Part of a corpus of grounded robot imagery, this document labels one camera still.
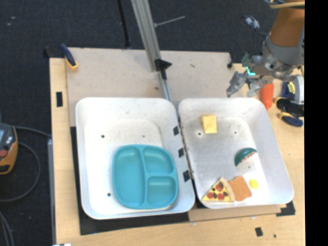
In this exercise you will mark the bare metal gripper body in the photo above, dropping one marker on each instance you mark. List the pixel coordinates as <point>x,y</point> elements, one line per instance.
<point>275,69</point>

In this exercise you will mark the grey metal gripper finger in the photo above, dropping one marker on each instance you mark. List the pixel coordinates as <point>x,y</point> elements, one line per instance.
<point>255,87</point>
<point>236,83</point>

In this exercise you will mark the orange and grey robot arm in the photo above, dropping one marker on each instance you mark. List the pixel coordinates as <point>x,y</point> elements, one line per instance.
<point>287,27</point>

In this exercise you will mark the orange carrot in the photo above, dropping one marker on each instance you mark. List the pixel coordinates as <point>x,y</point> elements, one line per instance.
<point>267,96</point>

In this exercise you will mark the yellow cheese block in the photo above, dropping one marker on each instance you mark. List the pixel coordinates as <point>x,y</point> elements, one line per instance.
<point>209,124</point>

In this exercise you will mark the green watermelon slice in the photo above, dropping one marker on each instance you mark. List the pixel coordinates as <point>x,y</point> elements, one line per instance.
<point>242,156</point>

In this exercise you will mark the white plastic tray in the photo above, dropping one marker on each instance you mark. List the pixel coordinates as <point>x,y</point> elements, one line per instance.
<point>102,111</point>
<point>217,152</point>

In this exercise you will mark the black block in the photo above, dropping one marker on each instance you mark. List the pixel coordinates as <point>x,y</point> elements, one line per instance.
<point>162,64</point>

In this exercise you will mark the white fried egg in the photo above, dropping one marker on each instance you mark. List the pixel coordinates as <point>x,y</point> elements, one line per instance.
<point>253,183</point>

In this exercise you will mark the brown toast slice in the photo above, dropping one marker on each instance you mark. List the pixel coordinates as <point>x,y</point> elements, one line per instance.
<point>240,189</point>

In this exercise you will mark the pizza slice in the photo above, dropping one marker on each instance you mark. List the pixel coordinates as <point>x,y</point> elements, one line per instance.
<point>220,192</point>

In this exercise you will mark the pale brown flat board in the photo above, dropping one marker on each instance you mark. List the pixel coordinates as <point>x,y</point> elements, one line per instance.
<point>115,73</point>

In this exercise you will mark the blue divided plate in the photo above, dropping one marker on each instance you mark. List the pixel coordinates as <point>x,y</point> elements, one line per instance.
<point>129,175</point>

